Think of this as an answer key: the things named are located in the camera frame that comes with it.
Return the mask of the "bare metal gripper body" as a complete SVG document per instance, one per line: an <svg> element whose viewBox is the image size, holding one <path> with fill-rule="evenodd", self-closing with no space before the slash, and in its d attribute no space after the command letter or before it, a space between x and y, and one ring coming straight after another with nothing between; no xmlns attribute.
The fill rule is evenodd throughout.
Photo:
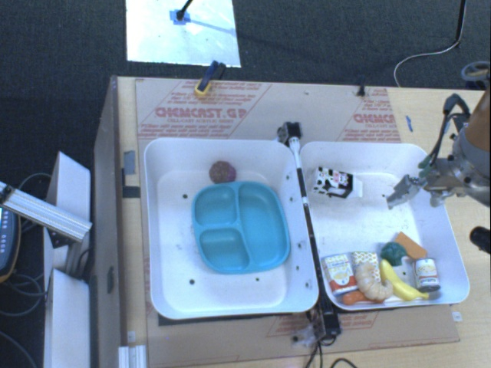
<svg viewBox="0 0 491 368"><path fill-rule="evenodd" d="M447 191L451 196L468 196L477 202L490 202L490 178L466 159L439 158L420 171L423 189Z"/></svg>

